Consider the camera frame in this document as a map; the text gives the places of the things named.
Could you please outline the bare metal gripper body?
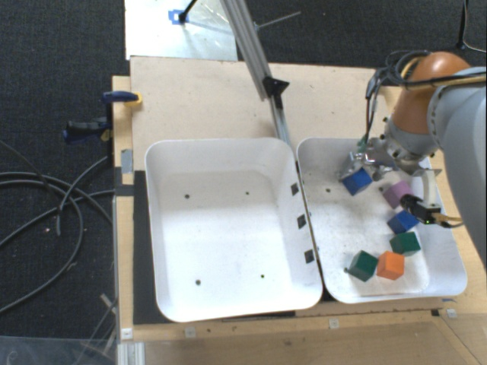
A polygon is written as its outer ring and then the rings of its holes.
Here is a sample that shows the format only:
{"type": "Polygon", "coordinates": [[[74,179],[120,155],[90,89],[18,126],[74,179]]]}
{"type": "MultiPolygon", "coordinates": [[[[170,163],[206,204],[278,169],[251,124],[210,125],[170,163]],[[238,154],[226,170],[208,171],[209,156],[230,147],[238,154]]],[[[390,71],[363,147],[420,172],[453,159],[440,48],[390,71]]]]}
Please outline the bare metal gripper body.
{"type": "Polygon", "coordinates": [[[420,163],[431,154],[431,139],[426,136],[406,136],[399,140],[393,136],[361,139],[358,150],[351,153],[363,153],[362,168],[372,174],[372,165],[394,167],[408,175],[417,175],[423,170],[420,163]]]}

